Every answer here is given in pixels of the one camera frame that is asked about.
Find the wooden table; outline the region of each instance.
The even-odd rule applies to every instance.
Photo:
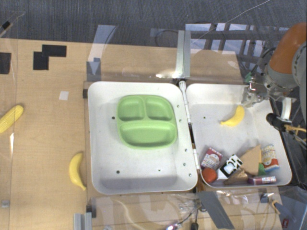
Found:
[[[50,57],[49,70],[33,70],[33,52],[42,51],[43,44],[65,45],[67,56]],[[92,191],[87,193],[70,182],[68,165],[71,158],[80,151],[86,153],[82,93],[91,48],[92,44],[85,43],[0,40],[0,52],[12,53],[9,75],[0,75],[0,96],[6,97],[1,101],[5,102],[5,106],[13,106],[13,102],[24,106],[24,114],[15,127],[0,136],[3,142],[0,147],[0,199],[8,198],[11,201],[10,208],[0,208],[0,229],[72,230],[73,214],[84,213],[91,196],[102,197],[102,202],[112,202],[104,207],[105,218],[111,210],[125,213],[128,209],[128,218],[127,214],[115,218],[111,225],[114,230],[163,229],[170,220],[183,217],[175,211],[170,216],[164,214],[158,223],[152,223],[140,211],[142,204],[139,197],[142,196],[110,198],[99,195],[90,184],[88,187]],[[173,71],[176,52],[174,48],[109,45],[102,57],[103,78],[114,80],[117,75],[119,81],[150,81],[149,76],[154,78],[158,72],[165,69]],[[201,52],[191,59],[192,76],[206,76],[207,82],[240,83],[238,68],[229,62],[236,62],[236,57],[212,51]],[[230,65],[230,71],[227,71],[230,77],[214,78],[221,71],[218,67],[227,64]],[[208,77],[206,72],[210,72],[212,77]],[[59,99],[61,91],[69,92],[67,100]],[[4,110],[0,109],[0,115],[3,114]],[[12,151],[7,149],[11,133],[14,133],[13,160],[10,155]],[[83,159],[81,164],[81,177],[89,182],[89,165],[85,161]],[[162,212],[166,210],[167,197],[167,194],[155,194],[147,198],[154,209]],[[272,207],[259,206],[257,202],[248,205],[222,204],[238,229],[281,227],[278,217],[275,222],[267,220],[276,216]],[[200,214],[199,217],[200,230],[216,229],[208,213]],[[105,224],[99,218],[94,219],[93,223],[94,230],[103,229]],[[184,229],[189,229],[188,222]]]

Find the orange ball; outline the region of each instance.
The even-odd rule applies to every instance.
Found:
[[[201,174],[207,183],[214,182],[217,179],[216,171],[211,168],[205,168]]]

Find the banana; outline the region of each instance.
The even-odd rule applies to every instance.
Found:
[[[235,115],[232,118],[228,119],[227,121],[222,121],[221,125],[228,125],[232,127],[236,126],[243,120],[244,115],[245,115],[244,107],[239,105],[236,108]]]
[[[0,118],[0,133],[6,131],[23,114],[24,108],[16,105],[11,108],[2,118]]]
[[[79,174],[79,167],[81,164],[83,158],[83,153],[77,153],[73,158],[71,159],[71,162],[69,163],[69,177],[71,179],[71,182],[75,185],[82,188],[83,191],[86,190],[86,187],[83,185],[82,180],[80,178]]]

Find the green plate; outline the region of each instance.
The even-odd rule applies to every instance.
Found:
[[[128,95],[117,105],[121,141],[131,148],[165,148],[177,139],[170,102],[156,95]]]

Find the dark floor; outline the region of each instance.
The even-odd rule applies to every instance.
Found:
[[[184,29],[197,21],[226,22],[266,0],[0,0],[0,23],[25,12],[19,37],[92,42],[98,24]],[[290,27],[306,21],[307,0],[272,0],[234,23]]]

